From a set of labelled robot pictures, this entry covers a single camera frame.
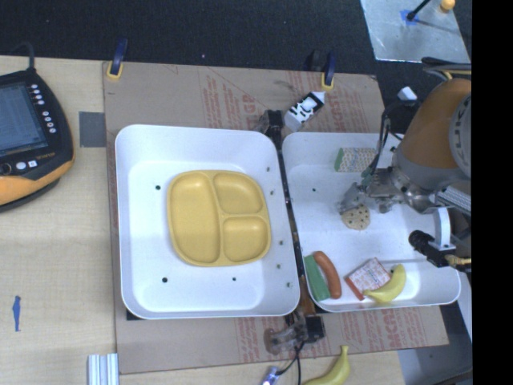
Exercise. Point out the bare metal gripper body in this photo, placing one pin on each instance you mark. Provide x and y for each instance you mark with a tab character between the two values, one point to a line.
386	187

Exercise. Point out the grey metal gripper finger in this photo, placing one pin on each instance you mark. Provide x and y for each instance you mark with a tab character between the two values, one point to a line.
350	199
385	206

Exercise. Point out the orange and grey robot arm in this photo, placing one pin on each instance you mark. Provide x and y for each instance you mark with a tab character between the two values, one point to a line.
429	134

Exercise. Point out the beige biscuit with dark dots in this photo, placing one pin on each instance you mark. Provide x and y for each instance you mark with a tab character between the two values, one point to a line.
356	219

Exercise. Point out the white plastic tray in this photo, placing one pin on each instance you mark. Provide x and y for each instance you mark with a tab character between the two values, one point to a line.
148	223
384	239

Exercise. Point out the green and beige carton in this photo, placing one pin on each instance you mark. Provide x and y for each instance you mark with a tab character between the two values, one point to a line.
354	159

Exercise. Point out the red and white packet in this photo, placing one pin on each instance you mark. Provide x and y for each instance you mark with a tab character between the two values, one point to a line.
366	277

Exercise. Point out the orange sausage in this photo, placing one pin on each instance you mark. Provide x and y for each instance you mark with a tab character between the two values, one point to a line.
330	273

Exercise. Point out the yellow banana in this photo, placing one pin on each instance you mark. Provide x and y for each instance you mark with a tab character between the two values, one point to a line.
390	289
334	371

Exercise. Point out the green block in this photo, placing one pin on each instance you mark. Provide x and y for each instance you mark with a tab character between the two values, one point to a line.
316	281

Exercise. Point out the black and white milk carton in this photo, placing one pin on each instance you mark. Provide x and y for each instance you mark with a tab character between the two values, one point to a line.
304	110

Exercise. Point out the yellow divided plate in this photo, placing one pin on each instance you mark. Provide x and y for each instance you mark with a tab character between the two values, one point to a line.
200	215

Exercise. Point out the brown cardboard board red print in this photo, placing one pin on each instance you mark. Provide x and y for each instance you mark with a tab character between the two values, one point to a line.
168	94

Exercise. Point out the black cylinder on white bracket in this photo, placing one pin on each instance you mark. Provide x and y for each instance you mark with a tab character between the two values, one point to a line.
426	247

